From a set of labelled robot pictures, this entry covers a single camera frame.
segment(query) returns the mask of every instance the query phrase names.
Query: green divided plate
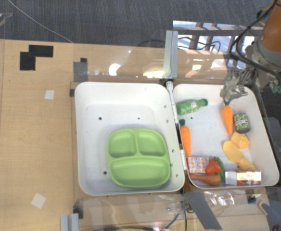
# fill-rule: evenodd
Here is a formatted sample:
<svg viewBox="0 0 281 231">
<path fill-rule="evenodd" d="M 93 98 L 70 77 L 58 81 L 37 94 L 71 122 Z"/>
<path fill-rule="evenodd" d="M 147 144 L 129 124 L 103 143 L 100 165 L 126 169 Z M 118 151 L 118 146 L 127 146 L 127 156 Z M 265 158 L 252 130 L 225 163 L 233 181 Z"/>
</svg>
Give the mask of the green divided plate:
<svg viewBox="0 0 281 231">
<path fill-rule="evenodd" d="M 151 129 L 130 128 L 112 133 L 107 142 L 107 164 L 112 180 L 122 187 L 155 187 L 170 177 L 166 142 Z"/>
</svg>

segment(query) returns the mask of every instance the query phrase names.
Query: green can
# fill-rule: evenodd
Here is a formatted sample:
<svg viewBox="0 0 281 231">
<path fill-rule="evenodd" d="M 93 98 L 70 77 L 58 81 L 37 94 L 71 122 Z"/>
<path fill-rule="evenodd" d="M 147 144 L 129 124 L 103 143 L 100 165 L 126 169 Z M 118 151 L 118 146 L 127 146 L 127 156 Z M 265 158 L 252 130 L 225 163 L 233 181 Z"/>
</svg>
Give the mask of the green can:
<svg viewBox="0 0 281 231">
<path fill-rule="evenodd" d="M 247 133 L 250 129 L 246 113 L 237 113 L 233 116 L 236 132 Z"/>
</svg>

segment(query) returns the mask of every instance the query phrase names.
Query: white tray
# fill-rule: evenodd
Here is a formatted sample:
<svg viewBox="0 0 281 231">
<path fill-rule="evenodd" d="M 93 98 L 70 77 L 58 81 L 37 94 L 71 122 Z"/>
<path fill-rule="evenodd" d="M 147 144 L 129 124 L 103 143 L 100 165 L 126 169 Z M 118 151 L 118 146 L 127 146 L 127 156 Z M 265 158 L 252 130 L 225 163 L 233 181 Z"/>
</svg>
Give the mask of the white tray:
<svg viewBox="0 0 281 231">
<path fill-rule="evenodd" d="M 226 170 L 233 170 L 237 168 L 236 164 L 230 162 L 222 150 L 223 142 L 230 139 L 221 115 L 224 104 L 219 93 L 222 87 L 180 84 L 174 88 L 173 94 L 175 102 L 202 98 L 208 100 L 208 106 L 195 113 L 180 116 L 186 120 L 186 126 L 191 130 L 192 155 L 218 156 Z M 247 96 L 230 103 L 234 114 L 244 112 L 248 115 L 251 127 L 251 131 L 247 133 L 250 147 L 242 152 L 262 171 L 262 183 L 258 186 L 273 186 L 279 180 L 279 171 L 256 98 L 252 91 L 246 90 Z M 85 193 L 94 196 L 162 193 L 174 192 L 183 186 L 183 165 L 166 88 L 158 84 L 84 82 L 76 88 L 75 103 L 78 176 Z M 106 144 L 111 133 L 123 128 L 149 128 L 162 134 L 172 165 L 167 183 L 155 188 L 133 189 L 120 187 L 112 181 L 107 168 Z M 218 187 L 211 187 L 201 181 L 191 182 L 204 190 L 236 188 L 223 183 Z"/>
<path fill-rule="evenodd" d="M 237 169 L 237 164 L 228 160 L 222 150 L 222 144 L 230 140 L 231 135 L 227 132 L 222 117 L 224 103 L 219 96 L 221 85 L 196 85 L 180 84 L 174 88 L 175 102 L 189 99 L 208 100 L 208 106 L 201 107 L 197 112 L 181 115 L 179 119 L 186 120 L 186 126 L 191 132 L 191 156 L 218 156 L 224 163 L 226 170 Z M 279 180 L 279 171 L 269 142 L 266 128 L 258 108 L 254 93 L 245 88 L 247 96 L 234 99 L 230 102 L 234 114 L 246 113 L 251 130 L 246 133 L 250 140 L 249 148 L 241 150 L 257 169 L 261 170 L 262 182 L 258 187 L 273 186 Z M 221 184 L 211 187 L 198 180 L 191 182 L 201 189 L 225 189 L 236 186 Z"/>
<path fill-rule="evenodd" d="M 184 172 L 169 93 L 158 84 L 84 82 L 75 91 L 78 175 L 89 195 L 174 192 L 184 184 Z M 122 128 L 150 128 L 164 137 L 171 175 L 167 183 L 147 189 L 116 185 L 107 168 L 107 140 Z"/>
</svg>

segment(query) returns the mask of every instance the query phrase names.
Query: orange carrot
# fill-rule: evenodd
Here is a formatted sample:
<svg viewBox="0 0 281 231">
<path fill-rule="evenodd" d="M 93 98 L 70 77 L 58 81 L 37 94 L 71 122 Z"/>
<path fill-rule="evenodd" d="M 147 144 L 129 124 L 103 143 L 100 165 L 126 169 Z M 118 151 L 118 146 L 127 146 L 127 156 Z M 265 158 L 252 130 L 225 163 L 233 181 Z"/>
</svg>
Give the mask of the orange carrot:
<svg viewBox="0 0 281 231">
<path fill-rule="evenodd" d="M 232 108 L 226 104 L 222 110 L 223 112 L 223 117 L 224 117 L 224 122 L 226 125 L 226 128 L 230 134 L 232 134 L 232 129 L 233 129 L 233 111 Z"/>
<path fill-rule="evenodd" d="M 187 126 L 185 126 L 185 120 L 181 119 L 179 121 L 181 128 L 180 128 L 180 133 L 181 133 L 181 138 L 182 138 L 182 145 L 183 149 L 186 153 L 187 156 L 191 156 L 191 134 L 190 130 Z"/>
</svg>

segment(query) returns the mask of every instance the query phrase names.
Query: green bottle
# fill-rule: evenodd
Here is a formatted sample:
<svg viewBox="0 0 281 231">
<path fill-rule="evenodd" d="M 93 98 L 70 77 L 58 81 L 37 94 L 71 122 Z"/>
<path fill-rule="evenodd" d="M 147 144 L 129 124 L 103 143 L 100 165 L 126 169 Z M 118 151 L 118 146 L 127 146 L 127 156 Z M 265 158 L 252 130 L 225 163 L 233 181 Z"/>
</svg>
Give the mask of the green bottle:
<svg viewBox="0 0 281 231">
<path fill-rule="evenodd" d="M 177 113 L 179 116 L 182 116 L 184 114 L 192 113 L 197 111 L 202 106 L 207 106 L 208 100 L 207 99 L 201 99 L 201 100 L 189 100 L 184 103 L 178 103 L 176 104 Z"/>
</svg>

